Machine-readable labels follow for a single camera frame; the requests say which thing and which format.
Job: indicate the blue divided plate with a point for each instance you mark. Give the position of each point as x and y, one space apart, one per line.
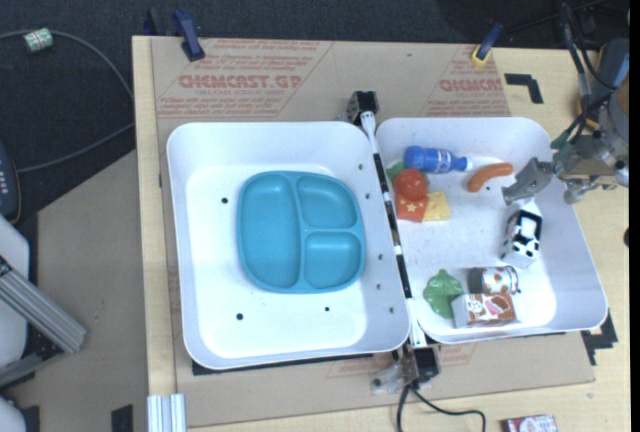
272 230

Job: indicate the brown cardboard board red print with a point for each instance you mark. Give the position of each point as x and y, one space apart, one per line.
300 70

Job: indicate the yellow cheese wedge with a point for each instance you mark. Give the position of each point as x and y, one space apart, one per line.
436 207

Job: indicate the orange sausage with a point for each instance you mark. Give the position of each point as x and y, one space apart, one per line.
487 176

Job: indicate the green lettuce leaf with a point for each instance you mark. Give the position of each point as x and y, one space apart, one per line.
440 292

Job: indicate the small can with red print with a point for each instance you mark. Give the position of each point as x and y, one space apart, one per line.
495 280

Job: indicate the thin black and white rod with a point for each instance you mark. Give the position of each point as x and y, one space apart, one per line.
395 240

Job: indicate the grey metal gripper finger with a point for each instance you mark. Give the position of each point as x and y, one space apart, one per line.
577 192
531 177

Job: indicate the red cube with yellow star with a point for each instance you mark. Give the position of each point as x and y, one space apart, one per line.
410 210

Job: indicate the blue plastic bottle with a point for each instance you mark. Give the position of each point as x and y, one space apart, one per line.
425 159

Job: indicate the red packet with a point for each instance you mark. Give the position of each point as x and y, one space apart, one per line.
530 424

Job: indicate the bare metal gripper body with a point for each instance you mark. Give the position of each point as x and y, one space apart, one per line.
590 170

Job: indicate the green leaf under tomato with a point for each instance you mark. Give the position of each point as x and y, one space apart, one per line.
393 170

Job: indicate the white plastic tray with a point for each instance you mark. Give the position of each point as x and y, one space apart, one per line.
210 270
480 230

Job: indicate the brown and white carton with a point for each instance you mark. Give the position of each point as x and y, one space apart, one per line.
485 310

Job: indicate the black and white cow carton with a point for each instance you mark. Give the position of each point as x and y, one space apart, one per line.
522 235

